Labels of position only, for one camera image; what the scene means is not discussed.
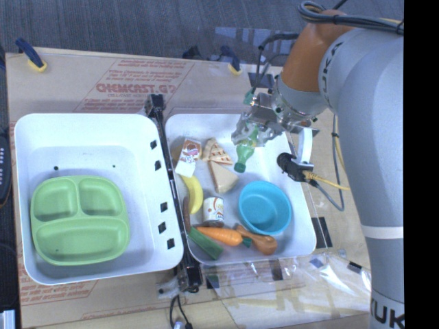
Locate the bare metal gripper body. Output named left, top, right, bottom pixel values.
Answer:
left=244, top=92, right=320, bottom=134

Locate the green plastic bottle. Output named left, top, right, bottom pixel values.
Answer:
left=233, top=123, right=261, bottom=174

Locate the toy pizza slice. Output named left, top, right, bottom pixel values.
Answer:
left=201, top=137, right=235, bottom=166

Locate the pale yellow bread wedge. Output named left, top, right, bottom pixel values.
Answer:
left=208, top=160, right=240, bottom=195

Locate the white and brown carton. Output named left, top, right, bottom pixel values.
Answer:
left=174, top=137, right=203, bottom=179

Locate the blue bowl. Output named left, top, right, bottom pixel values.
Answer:
left=237, top=180, right=294, bottom=236

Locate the yellow banana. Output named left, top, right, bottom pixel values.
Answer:
left=180, top=173, right=205, bottom=215

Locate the small white and orange can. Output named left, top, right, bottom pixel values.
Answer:
left=202, top=196, right=226, bottom=228

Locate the white plastic tray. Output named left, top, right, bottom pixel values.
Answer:
left=164, top=112, right=318, bottom=267
left=13, top=112, right=185, bottom=287

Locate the orange carrot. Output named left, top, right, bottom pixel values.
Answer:
left=195, top=226, right=253, bottom=248

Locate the brown chicken drumstick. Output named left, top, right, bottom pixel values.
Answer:
left=234, top=223, right=278, bottom=256

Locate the green cucumber stick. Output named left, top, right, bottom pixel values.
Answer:
left=187, top=226, right=225, bottom=261

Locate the brown cardboard board red print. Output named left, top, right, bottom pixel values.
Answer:
left=5, top=46, right=372, bottom=329

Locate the green divided plate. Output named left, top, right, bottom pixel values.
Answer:
left=29, top=175, right=132, bottom=267

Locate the black cylinder on white bracket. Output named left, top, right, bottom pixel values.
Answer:
left=276, top=127, right=316, bottom=183

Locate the black block with thin wires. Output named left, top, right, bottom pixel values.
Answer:
left=144, top=93, right=167, bottom=118
left=176, top=263, right=204, bottom=293

